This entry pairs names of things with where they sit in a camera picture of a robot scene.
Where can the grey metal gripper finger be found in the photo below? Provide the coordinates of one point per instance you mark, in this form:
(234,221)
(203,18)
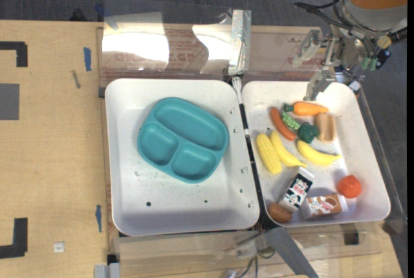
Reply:
(318,84)
(309,45)

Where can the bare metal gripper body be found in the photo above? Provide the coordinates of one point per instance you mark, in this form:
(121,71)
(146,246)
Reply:
(347,52)

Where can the orange carrot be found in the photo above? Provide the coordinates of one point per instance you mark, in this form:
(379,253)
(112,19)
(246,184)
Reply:
(309,108)

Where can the tan hot dog bun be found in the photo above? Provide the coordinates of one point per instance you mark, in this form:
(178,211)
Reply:
(326,128)

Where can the green grapes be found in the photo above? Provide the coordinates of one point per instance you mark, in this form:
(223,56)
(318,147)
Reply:
(290,121)

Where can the green broccoli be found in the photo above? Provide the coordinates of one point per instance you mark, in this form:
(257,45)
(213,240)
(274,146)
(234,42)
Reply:
(308,132)

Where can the orange-red sausage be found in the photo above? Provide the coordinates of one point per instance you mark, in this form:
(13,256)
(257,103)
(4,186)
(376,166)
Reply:
(280,125)

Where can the white plastic tray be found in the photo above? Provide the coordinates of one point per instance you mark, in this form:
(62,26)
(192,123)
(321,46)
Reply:
(129,199)
(355,141)

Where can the yellow banana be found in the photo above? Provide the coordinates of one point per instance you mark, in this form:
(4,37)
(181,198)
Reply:
(315,156)
(284,150)

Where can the yellow corn cob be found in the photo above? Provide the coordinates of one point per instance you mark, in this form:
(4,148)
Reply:
(268,154)

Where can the orange tomato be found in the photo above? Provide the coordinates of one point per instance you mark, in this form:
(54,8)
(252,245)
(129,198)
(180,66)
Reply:
(349,187)

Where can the white cow print carton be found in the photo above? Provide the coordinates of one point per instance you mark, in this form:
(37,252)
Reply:
(297,190)

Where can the brown carton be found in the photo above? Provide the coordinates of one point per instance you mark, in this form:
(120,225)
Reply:
(323,206)

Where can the brown bread roll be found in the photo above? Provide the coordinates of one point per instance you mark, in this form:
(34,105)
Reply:
(279,212)

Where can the teal divided plate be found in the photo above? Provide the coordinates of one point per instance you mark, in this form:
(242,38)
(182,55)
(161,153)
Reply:
(181,137)

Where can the black cylinder on white bracket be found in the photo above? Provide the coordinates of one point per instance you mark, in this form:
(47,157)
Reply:
(385,55)

